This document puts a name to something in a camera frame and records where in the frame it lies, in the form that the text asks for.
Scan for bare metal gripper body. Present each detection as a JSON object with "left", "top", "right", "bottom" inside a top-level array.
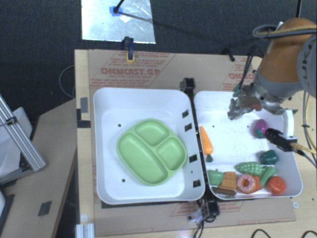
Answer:
[{"left": 238, "top": 85, "right": 299, "bottom": 116}]

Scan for purple grapes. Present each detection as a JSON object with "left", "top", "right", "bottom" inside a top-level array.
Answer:
[{"left": 252, "top": 119, "right": 269, "bottom": 139}]

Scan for white plastic tray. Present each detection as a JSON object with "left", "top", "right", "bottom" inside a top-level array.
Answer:
[
  {"left": 93, "top": 87, "right": 207, "bottom": 205},
  {"left": 193, "top": 90, "right": 304, "bottom": 201}
]

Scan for thin black rod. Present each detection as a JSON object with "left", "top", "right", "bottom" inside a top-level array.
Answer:
[{"left": 187, "top": 88, "right": 212, "bottom": 204}]

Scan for orange carrot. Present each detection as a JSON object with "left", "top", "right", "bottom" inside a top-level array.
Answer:
[{"left": 199, "top": 125, "right": 214, "bottom": 163}]

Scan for dark green pepper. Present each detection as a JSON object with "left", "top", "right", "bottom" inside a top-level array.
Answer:
[{"left": 259, "top": 149, "right": 279, "bottom": 165}]

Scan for green cucumber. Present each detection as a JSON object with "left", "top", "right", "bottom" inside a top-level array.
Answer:
[{"left": 259, "top": 166, "right": 277, "bottom": 187}]

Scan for brown waffle biscuit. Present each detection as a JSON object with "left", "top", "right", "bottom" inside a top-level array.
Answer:
[{"left": 217, "top": 171, "right": 237, "bottom": 191}]

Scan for green apple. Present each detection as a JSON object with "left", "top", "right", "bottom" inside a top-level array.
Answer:
[{"left": 207, "top": 169, "right": 225, "bottom": 186}]

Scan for orange wedge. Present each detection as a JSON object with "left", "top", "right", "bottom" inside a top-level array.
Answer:
[{"left": 252, "top": 175, "right": 263, "bottom": 192}]

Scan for pink doughnut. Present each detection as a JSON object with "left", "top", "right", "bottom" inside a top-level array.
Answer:
[{"left": 236, "top": 173, "right": 257, "bottom": 194}]

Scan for orange tomato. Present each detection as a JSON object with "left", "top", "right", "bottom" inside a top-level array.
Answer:
[{"left": 266, "top": 175, "right": 286, "bottom": 195}]

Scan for brown chocolate bar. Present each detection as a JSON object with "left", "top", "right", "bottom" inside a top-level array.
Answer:
[{"left": 212, "top": 185, "right": 237, "bottom": 196}]

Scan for brown cardboard board red print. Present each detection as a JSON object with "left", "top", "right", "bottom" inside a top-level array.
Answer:
[{"left": 88, "top": 49, "right": 297, "bottom": 237}]

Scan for green divided plate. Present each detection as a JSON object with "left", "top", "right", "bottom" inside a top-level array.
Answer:
[{"left": 116, "top": 118, "right": 188, "bottom": 186}]

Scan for black cylinder on white bracket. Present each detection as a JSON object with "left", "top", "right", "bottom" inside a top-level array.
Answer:
[{"left": 264, "top": 109, "right": 298, "bottom": 152}]

